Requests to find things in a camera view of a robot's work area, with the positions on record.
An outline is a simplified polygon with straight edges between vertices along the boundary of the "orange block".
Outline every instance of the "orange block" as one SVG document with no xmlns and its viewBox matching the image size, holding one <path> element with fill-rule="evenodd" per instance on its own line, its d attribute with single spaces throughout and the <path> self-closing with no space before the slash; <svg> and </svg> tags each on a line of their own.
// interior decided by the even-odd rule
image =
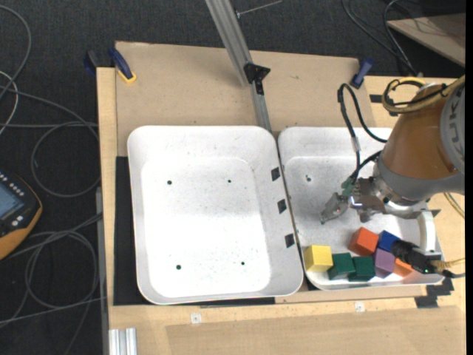
<svg viewBox="0 0 473 355">
<path fill-rule="evenodd" d="M 375 252 L 377 245 L 378 235 L 362 226 L 353 233 L 348 249 L 361 257 L 367 257 Z"/>
<path fill-rule="evenodd" d="M 399 260 L 396 258 L 396 260 L 394 261 L 394 271 L 393 271 L 395 274 L 405 277 L 408 274 L 410 274 L 412 271 L 413 270 L 410 264 L 407 264 L 403 262 L 402 260 Z"/>
</svg>

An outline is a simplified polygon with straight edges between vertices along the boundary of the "green block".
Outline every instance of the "green block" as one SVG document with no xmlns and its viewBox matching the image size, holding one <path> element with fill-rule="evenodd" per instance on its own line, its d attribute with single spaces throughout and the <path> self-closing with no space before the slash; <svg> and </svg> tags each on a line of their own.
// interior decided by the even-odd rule
<svg viewBox="0 0 473 355">
<path fill-rule="evenodd" d="M 349 252 L 334 254 L 333 267 L 327 273 L 330 280 L 344 279 L 355 272 L 352 255 Z"/>
<path fill-rule="evenodd" d="M 349 281 L 369 281 L 375 275 L 375 264 L 372 257 L 354 257 L 355 273 L 348 276 Z"/>
</svg>

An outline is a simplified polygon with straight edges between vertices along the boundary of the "black carpet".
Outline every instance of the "black carpet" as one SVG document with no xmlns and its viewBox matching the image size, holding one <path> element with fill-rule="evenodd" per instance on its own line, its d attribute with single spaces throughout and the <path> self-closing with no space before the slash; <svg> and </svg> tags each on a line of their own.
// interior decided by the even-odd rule
<svg viewBox="0 0 473 355">
<path fill-rule="evenodd" d="M 277 0 L 231 0 L 238 11 Z M 465 0 L 414 0 L 406 3 L 413 16 L 465 11 Z M 222 42 L 204 0 L 0 0 L 29 24 L 33 46 L 16 82 L 18 88 L 54 101 L 96 122 L 95 79 L 82 61 L 94 50 L 104 66 L 110 65 L 107 49 L 116 40 L 221 47 Z M 386 4 L 380 0 L 350 0 L 353 14 L 391 48 L 384 29 Z M 403 18 L 389 12 L 389 19 Z M 240 19 L 251 50 L 346 56 L 374 59 L 371 75 L 406 75 L 407 68 L 395 56 L 349 20 L 341 0 L 282 0 L 268 9 Z M 459 77 L 464 69 L 421 45 L 394 33 L 415 71 L 425 76 Z M 27 32 L 14 15 L 0 10 L 0 71 L 13 75 L 27 48 Z M 0 85 L 8 80 L 0 75 Z M 0 122 L 13 107 L 13 96 L 0 101 Z M 75 121 L 63 112 L 31 98 L 21 98 L 15 124 L 59 124 Z M 22 176 L 37 191 L 44 213 L 34 232 L 70 229 L 96 213 L 95 189 L 75 198 L 73 194 L 93 186 L 99 176 L 97 141 L 85 128 L 62 128 L 39 147 L 32 173 L 31 154 L 45 129 L 7 128 L 0 135 L 0 164 Z M 96 225 L 81 229 L 96 248 Z M 27 240 L 22 246 L 37 243 Z M 30 253 L 0 261 L 0 354 L 64 354 L 81 324 L 69 354 L 102 353 L 100 304 L 50 312 L 8 323 L 25 293 L 24 273 Z M 77 240 L 63 239 L 40 254 L 31 286 L 52 305 L 81 301 L 90 290 L 93 264 L 88 250 Z M 92 296 L 100 298 L 99 290 Z M 28 297 L 17 317 L 47 311 Z"/>
</svg>

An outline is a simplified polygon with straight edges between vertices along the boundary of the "device screen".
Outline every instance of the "device screen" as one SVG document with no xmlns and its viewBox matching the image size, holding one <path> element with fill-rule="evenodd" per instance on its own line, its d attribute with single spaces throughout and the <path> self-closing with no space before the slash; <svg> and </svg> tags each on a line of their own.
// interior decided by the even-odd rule
<svg viewBox="0 0 473 355">
<path fill-rule="evenodd" d="M 22 206 L 21 200 L 0 184 L 0 218 L 6 215 L 6 213 Z"/>
</svg>

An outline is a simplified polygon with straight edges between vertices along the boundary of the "white tray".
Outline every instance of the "white tray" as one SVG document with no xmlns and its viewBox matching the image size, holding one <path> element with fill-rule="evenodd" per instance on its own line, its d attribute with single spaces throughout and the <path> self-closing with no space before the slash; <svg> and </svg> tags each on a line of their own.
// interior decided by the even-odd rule
<svg viewBox="0 0 473 355">
<path fill-rule="evenodd" d="M 377 136 L 388 138 L 391 129 L 373 129 Z M 375 141 L 363 129 L 355 129 L 361 145 L 361 160 L 381 150 L 383 144 Z M 347 246 L 354 231 L 360 226 L 380 233 L 387 230 L 403 240 L 420 244 L 417 220 L 405 220 L 392 215 L 375 214 L 367 223 L 361 223 L 354 209 L 342 216 L 320 223 L 320 213 L 332 193 L 341 192 L 341 183 L 355 169 L 350 134 L 346 128 L 291 127 L 281 132 L 279 153 L 285 175 L 287 193 L 294 224 L 302 251 L 310 245 L 329 245 L 332 253 L 349 252 Z M 372 175 L 372 163 L 366 165 L 360 176 Z M 441 253 L 435 236 L 433 247 Z M 327 272 L 306 272 L 309 281 L 320 289 L 342 289 L 403 284 L 436 284 L 443 280 L 437 274 L 420 274 L 413 271 L 402 278 L 396 274 L 381 279 L 373 277 L 368 283 L 330 280 Z"/>
<path fill-rule="evenodd" d="M 142 126 L 129 136 L 128 153 L 137 283 L 147 300 L 167 305 L 299 289 L 302 264 L 269 132 Z"/>
</svg>

